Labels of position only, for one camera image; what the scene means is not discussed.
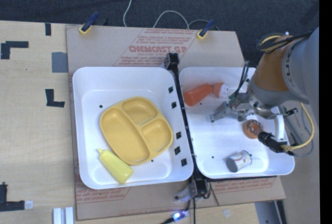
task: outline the can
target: can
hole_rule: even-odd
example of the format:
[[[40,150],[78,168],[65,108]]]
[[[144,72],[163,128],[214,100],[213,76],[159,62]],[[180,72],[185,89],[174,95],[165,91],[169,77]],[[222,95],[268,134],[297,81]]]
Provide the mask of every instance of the can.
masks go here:
[[[251,155],[246,150],[243,150],[227,158],[226,165],[231,172],[238,172],[244,167],[249,166],[252,162]]]

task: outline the blue clamp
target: blue clamp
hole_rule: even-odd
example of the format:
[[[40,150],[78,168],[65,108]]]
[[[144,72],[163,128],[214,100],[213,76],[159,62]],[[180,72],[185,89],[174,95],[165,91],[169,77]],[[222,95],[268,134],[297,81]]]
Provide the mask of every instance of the blue clamp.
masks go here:
[[[93,13],[88,20],[78,29],[79,32],[83,35],[87,34],[91,30],[91,25],[96,21],[99,17],[99,13]]]
[[[204,28],[202,28],[198,33],[197,33],[197,38],[199,39],[204,39],[206,37],[206,33],[208,30],[214,25],[214,20],[211,19]]]

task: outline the donut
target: donut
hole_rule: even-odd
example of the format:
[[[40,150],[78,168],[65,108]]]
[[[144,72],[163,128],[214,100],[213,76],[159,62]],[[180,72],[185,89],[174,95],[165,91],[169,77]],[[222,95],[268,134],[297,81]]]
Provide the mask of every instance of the donut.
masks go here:
[[[256,139],[258,134],[263,131],[263,126],[256,120],[248,120],[243,124],[243,132],[250,139]]]

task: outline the wooden surface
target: wooden surface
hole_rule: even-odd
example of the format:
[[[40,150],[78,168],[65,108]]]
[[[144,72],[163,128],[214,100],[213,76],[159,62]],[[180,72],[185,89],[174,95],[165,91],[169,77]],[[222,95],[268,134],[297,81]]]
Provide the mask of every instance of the wooden surface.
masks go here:
[[[75,210],[74,165],[68,74],[52,73],[51,54],[66,53],[65,25],[0,21],[0,43],[28,41],[0,60],[0,181],[7,200],[32,200],[33,208],[0,212],[0,223],[52,223],[52,209]],[[63,108],[46,106],[45,89]],[[75,221],[77,223],[162,223],[170,213]],[[192,223],[193,216],[182,221]],[[254,204],[200,208],[196,223],[255,223]]]

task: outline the orange bottle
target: orange bottle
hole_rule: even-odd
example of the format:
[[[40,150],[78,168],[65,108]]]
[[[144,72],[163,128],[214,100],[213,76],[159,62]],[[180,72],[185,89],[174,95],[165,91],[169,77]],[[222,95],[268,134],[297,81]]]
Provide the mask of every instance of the orange bottle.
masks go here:
[[[213,85],[202,84],[183,94],[183,99],[188,106],[194,106],[213,91]]]

